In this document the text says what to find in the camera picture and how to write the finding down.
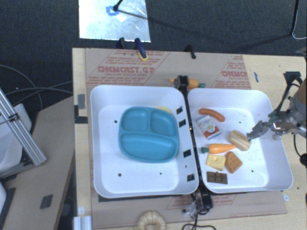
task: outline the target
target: blue divided plate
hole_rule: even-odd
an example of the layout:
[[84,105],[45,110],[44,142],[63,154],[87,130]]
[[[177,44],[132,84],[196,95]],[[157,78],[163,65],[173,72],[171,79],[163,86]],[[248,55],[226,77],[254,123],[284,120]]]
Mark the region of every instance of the blue divided plate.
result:
[[118,141],[121,152],[131,159],[167,162],[178,152],[177,122],[160,109],[131,107],[121,117]]

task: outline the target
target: black clip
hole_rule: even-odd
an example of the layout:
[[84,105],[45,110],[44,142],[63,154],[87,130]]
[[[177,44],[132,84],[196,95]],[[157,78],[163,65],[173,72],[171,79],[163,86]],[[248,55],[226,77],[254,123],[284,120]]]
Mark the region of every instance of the black clip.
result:
[[186,48],[183,50],[183,52],[191,52],[192,59],[196,59],[196,55],[194,53],[194,49],[193,49],[192,45],[188,44],[186,46]]
[[116,42],[116,46],[117,49],[126,49],[126,42],[125,42],[125,38],[121,37],[117,42]]
[[9,116],[9,119],[7,119],[7,120],[1,122],[0,125],[3,125],[3,124],[8,123],[8,122],[16,121],[16,120],[18,120],[19,118],[20,118],[20,117],[19,117],[19,114],[18,114],[18,113],[15,113],[15,114]]

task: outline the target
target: toy bread roll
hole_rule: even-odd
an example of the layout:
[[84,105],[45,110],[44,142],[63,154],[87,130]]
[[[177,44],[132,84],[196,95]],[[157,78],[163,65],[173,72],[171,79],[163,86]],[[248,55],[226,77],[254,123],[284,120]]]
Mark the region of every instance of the toy bread roll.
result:
[[237,130],[230,132],[228,140],[242,151],[246,151],[250,147],[250,141],[248,138]]

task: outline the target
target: blue clamp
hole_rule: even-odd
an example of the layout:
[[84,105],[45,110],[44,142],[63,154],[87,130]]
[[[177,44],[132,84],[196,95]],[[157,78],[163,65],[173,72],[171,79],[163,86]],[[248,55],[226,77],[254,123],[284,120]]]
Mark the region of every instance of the blue clamp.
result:
[[119,11],[114,11],[113,6],[106,6],[106,12],[110,16],[115,16],[119,14]]
[[145,51],[144,45],[142,44],[140,39],[136,38],[134,40],[134,43],[135,43],[135,48],[139,50],[138,56],[141,58],[142,61],[147,61],[148,60],[148,56],[146,55],[146,51]]

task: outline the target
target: toy sausage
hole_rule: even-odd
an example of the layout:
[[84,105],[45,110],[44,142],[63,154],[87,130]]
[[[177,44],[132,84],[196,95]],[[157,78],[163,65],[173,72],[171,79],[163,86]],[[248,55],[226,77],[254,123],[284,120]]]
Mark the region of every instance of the toy sausage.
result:
[[201,108],[199,110],[199,113],[202,114],[202,115],[209,115],[211,117],[214,117],[214,118],[216,118],[220,122],[224,122],[225,121],[225,117],[222,114],[220,114],[217,111],[214,111],[212,109]]

